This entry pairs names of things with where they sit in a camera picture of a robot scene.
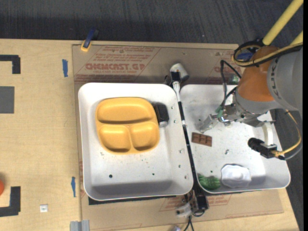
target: wire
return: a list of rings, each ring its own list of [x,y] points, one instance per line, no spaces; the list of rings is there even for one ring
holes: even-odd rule
[[[202,211],[202,212],[201,212],[201,214],[199,214],[199,215],[198,215],[198,214],[196,214],[196,212],[195,212],[195,213],[193,213],[192,215],[193,215],[194,217],[197,217],[197,218],[198,218],[198,217],[201,217],[204,213],[205,213],[205,210],[204,210],[204,211]]]
[[[192,217],[189,216],[188,219],[189,219],[189,220],[188,220],[188,222],[187,222],[187,226],[185,227],[185,229],[184,229],[183,231],[187,231],[189,225],[191,224]]]
[[[224,60],[221,60],[221,61],[220,61],[220,75],[221,75],[221,78],[222,78],[222,84],[223,84],[223,89],[224,89],[224,99],[223,99],[223,101],[222,101],[221,104],[220,104],[221,109],[223,109],[223,108],[225,107],[227,98],[228,98],[232,93],[234,93],[235,90],[236,90],[236,87],[235,87],[235,88],[233,88],[233,89],[227,94],[227,83],[226,83],[225,75],[224,75],[224,73],[223,73],[224,64],[226,64],[229,68],[231,68],[231,69],[236,73],[236,75],[237,75],[239,78],[242,78],[242,76],[239,74],[239,72],[237,72],[237,71],[235,70],[235,68],[233,68],[229,63],[227,63],[227,62],[224,61]]]
[[[242,76],[239,74],[239,72],[237,72],[236,69],[235,69],[234,67],[232,67],[229,63],[227,63],[227,62],[224,61],[224,60],[221,60],[221,61],[220,61],[220,64],[221,64],[221,62],[223,62],[223,63],[226,64],[230,69],[232,69],[232,70],[236,73],[236,75],[238,76],[238,78],[242,78]]]
[[[241,66],[241,67],[253,67],[253,66],[258,66],[262,63],[265,63],[269,60],[272,60],[276,57],[280,57],[282,55],[285,55],[287,53],[291,53],[291,52],[295,52],[295,51],[299,51],[302,47],[303,47],[303,42],[300,42],[298,44],[293,44],[293,45],[289,45],[289,46],[286,46],[284,48],[281,48],[279,50],[276,50],[266,56],[263,56],[263,57],[260,57],[258,59],[254,59],[252,61],[250,60],[246,60],[246,61],[243,61],[243,60],[238,60],[237,57],[238,55],[243,51],[243,50],[247,50],[249,48],[261,48],[260,45],[257,45],[257,44],[252,44],[252,45],[249,45],[249,44],[243,44],[241,45],[239,48],[237,48],[235,51],[234,51],[234,54],[233,54],[233,60],[234,62]]]
[[[192,220],[190,221],[190,223],[191,223],[191,228],[192,228],[192,231],[194,231],[194,229],[193,229],[193,222],[192,222]]]
[[[273,151],[272,153],[275,155],[275,157],[278,157],[279,159],[281,160],[289,160],[291,159],[292,157],[294,157],[297,153],[299,153],[299,151],[302,149],[303,147],[303,140],[302,140],[302,135],[301,135],[301,132],[299,130],[299,127],[298,127],[298,123],[297,121],[295,120],[295,118],[291,115],[291,113],[287,111],[287,114],[289,115],[289,117],[294,121],[295,123],[295,126],[296,126],[296,130],[297,130],[297,134],[298,134],[298,140],[297,142],[289,147],[288,149],[286,150],[283,150],[282,152],[278,152],[278,151]],[[289,153],[291,151],[293,151],[294,149],[296,149],[295,153],[293,153],[292,155],[289,155],[287,157],[282,157],[282,155],[285,155],[286,153]]]

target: dark floor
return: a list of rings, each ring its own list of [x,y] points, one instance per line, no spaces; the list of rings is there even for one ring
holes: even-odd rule
[[[236,43],[265,36],[292,0],[0,0],[0,38],[84,39],[91,27],[99,40]],[[301,8],[273,42],[288,45],[303,29]],[[277,112],[283,147],[294,139]],[[302,119],[295,113],[302,124]],[[301,230],[303,155],[288,162],[287,188]]]

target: red object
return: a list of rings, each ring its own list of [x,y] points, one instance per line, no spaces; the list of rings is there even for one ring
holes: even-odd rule
[[[0,196],[3,193],[3,191],[4,191],[4,183],[3,181],[0,180]]]

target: yellow plastic plate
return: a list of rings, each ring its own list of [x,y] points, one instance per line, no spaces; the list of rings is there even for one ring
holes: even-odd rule
[[[142,153],[159,142],[159,126],[153,106],[143,98],[111,98],[95,112],[101,146],[114,154]]]

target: wooden table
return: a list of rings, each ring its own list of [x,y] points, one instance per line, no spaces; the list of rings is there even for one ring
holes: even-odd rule
[[[21,211],[18,216],[1,217],[0,230],[69,230],[70,221],[82,220],[80,189],[76,187],[74,197],[71,186],[72,177],[79,186],[73,44],[81,41],[0,39],[1,55],[21,57],[21,74],[12,74],[11,62],[0,62],[0,86],[15,88],[14,114],[0,114],[0,177],[6,186],[0,206],[9,202],[9,187],[21,186]],[[62,59],[68,61],[68,77],[64,77]],[[282,214],[196,222],[194,229],[298,230],[286,190],[278,192]],[[48,204],[48,212],[40,212],[43,204]],[[168,225],[138,230],[171,228]]]

